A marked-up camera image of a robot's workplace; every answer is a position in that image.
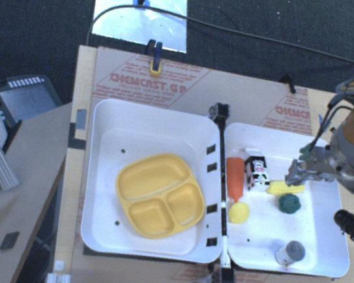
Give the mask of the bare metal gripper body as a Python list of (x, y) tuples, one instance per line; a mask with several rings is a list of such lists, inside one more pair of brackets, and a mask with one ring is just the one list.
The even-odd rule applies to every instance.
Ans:
[(303, 153), (301, 169), (316, 174), (315, 181), (338, 181), (354, 194), (354, 153), (346, 155), (333, 147), (313, 147)]

